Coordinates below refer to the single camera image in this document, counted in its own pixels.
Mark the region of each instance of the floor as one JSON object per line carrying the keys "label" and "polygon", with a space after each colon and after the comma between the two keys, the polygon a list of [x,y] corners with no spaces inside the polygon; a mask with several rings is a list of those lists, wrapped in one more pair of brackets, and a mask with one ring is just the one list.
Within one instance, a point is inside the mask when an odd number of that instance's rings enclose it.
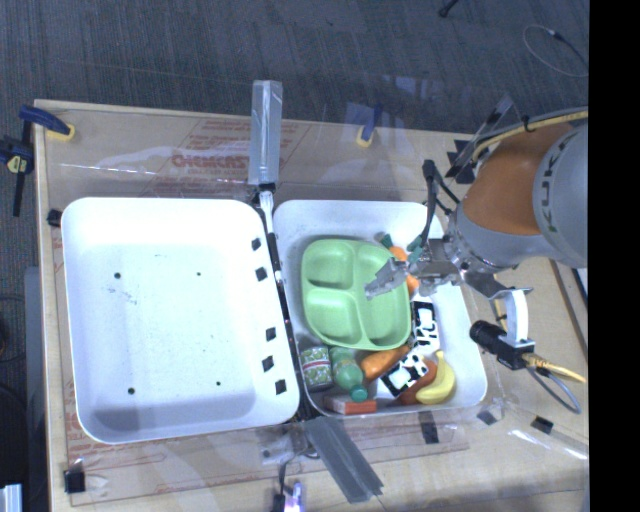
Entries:
{"label": "floor", "polygon": [[[589,102],[588,0],[4,0],[0,133],[36,98],[247,115],[254,79],[283,116],[473,133],[508,94],[518,115]],[[0,486],[25,477],[25,271],[34,184],[12,214],[0,172]]]}

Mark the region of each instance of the table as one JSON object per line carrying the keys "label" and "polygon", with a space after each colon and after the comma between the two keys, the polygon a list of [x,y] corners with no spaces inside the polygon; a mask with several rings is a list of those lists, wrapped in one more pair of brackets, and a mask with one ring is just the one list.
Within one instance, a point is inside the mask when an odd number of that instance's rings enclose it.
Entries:
{"label": "table", "polygon": [[[67,326],[64,315],[59,314],[64,308],[60,237],[59,230],[47,222],[52,209],[62,210],[84,195],[242,194],[239,182],[248,162],[248,118],[51,100],[38,100],[35,105],[76,128],[69,142],[54,140],[41,127],[35,128],[52,510],[270,510],[277,486],[272,467],[260,467],[245,477],[238,472],[207,480],[200,474],[196,484],[166,485],[135,497],[118,491],[144,487],[156,467],[153,460],[147,465],[122,464],[107,471],[102,480],[99,475],[91,476],[88,467],[91,493],[65,493],[63,473],[72,468],[74,456],[89,454],[86,460],[95,461],[100,460],[100,453],[83,452],[77,444],[82,439],[69,436],[69,430],[77,434],[78,429],[73,425],[72,409],[65,406],[72,389]],[[282,186],[275,194],[276,207],[294,197],[421,202],[426,197],[419,171],[422,161],[430,158],[438,169],[446,171],[447,152],[455,152],[454,141],[470,137],[378,128],[372,145],[362,148],[355,144],[357,130],[358,126],[352,125],[284,120]],[[193,160],[198,151],[212,144],[217,148],[215,158]],[[178,172],[189,165],[193,173]],[[216,169],[213,177],[203,171],[207,166]],[[459,197],[464,193],[462,186],[453,184],[452,188]],[[499,279],[507,286],[534,288],[528,305],[529,334],[537,342],[536,352],[587,375],[586,308],[570,270],[533,258]],[[467,289],[463,293],[472,321],[492,318],[483,299]],[[365,428],[362,432],[369,434],[360,440],[371,448],[366,455],[383,481],[383,494],[349,505],[321,462],[303,461],[287,481],[303,483],[307,510],[424,510],[428,506],[447,511],[580,510],[588,498],[588,387],[568,383],[584,408],[576,415],[554,401],[526,370],[511,372],[487,354],[483,361],[490,380],[490,400],[483,411],[493,413],[497,421],[478,421],[477,410],[434,414],[441,442],[421,447],[418,456],[394,452],[394,445],[405,442],[406,436],[419,434],[419,428],[409,426],[411,421],[406,425],[400,422],[397,430],[403,433],[385,430],[375,446],[371,429]],[[553,422],[551,434],[530,426],[536,416]],[[247,440],[239,434],[238,442]],[[197,446],[188,459],[190,471],[195,473],[206,467],[206,461],[194,454]],[[187,452],[181,452],[180,461],[187,460]],[[101,492],[109,495],[107,501],[101,501]]]}

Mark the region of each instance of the banana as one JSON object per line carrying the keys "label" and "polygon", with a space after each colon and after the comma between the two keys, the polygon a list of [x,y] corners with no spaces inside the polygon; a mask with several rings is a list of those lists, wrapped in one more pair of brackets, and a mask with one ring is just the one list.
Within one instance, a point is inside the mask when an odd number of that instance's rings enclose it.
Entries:
{"label": "banana", "polygon": [[444,360],[444,352],[437,350],[435,355],[438,358],[436,378],[431,384],[425,386],[416,394],[416,400],[425,405],[435,405],[444,402],[451,395],[456,383],[453,368]]}

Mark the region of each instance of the plastic sheet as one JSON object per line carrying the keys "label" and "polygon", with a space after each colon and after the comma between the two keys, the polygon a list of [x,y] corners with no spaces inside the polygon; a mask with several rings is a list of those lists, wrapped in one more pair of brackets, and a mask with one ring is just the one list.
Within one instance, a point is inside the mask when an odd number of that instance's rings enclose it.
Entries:
{"label": "plastic sheet", "polygon": [[[76,128],[76,137],[66,143],[37,130],[38,173],[46,181],[41,192],[48,209],[62,211],[87,196],[251,202],[255,195],[255,187],[247,183],[249,117],[59,102],[38,106]],[[358,125],[283,120],[276,209],[290,199],[422,202],[426,197],[422,161],[430,158],[445,171],[447,153],[456,151],[455,140],[465,138],[377,128],[375,143],[362,148],[355,143],[358,129]],[[451,185],[456,193],[464,193],[462,185]],[[446,222],[441,211],[438,216]],[[320,490],[306,475],[325,467],[322,460],[301,454],[294,446],[298,417],[274,427],[119,446],[91,439],[76,418],[57,227],[50,227],[49,240],[64,383],[65,450],[69,467],[82,462],[86,482],[85,492],[69,494],[73,505],[274,481],[284,461],[287,477],[307,485],[308,500],[313,502],[314,492]],[[586,361],[561,309],[562,294],[549,263],[526,262],[505,275],[505,281],[536,286],[539,300],[535,293],[530,300],[530,336],[541,341],[543,354],[546,348],[567,366],[578,362],[583,366],[575,369],[585,374]],[[482,297],[468,289],[462,293],[472,321],[493,319]],[[384,489],[376,499],[383,506],[451,505],[584,489],[588,410],[577,416],[553,401],[526,372],[508,370],[490,354],[480,357],[488,388],[475,405],[344,419],[347,433],[378,469]],[[570,387],[586,409],[586,386],[571,383]],[[537,417],[552,423],[553,435],[531,426]],[[429,457],[445,453],[437,462]],[[422,471],[414,474],[407,469],[412,467]],[[426,472],[428,467],[437,469]],[[407,488],[404,503],[393,492],[387,497],[387,489],[395,486]]]}

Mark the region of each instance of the green plate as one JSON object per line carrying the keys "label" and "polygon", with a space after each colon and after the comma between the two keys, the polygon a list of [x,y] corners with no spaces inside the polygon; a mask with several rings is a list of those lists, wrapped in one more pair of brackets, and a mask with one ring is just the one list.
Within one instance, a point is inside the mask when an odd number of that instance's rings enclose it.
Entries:
{"label": "green plate", "polygon": [[311,331],[327,345],[386,350],[402,345],[411,330],[406,283],[367,300],[364,285],[391,257],[380,245],[343,239],[317,240],[302,256],[302,302]]}

